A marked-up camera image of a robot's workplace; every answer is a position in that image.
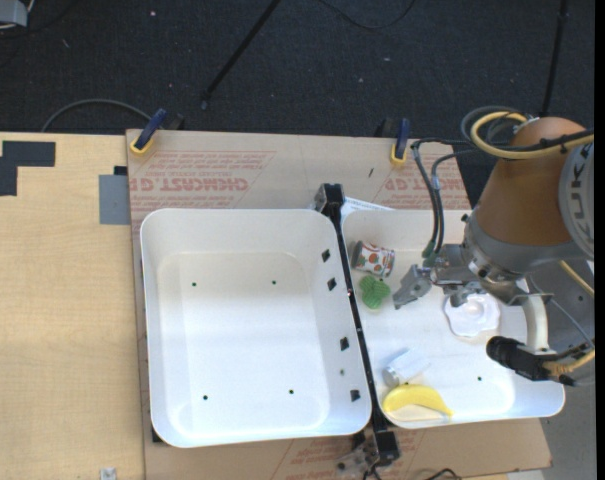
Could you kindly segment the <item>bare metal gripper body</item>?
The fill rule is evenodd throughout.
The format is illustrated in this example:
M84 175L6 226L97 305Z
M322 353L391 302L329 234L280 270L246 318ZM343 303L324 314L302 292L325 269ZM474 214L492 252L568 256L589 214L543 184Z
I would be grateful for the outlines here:
M431 281L448 295L453 287L468 286L486 291L508 281L507 272L472 246L445 244L431 267Z

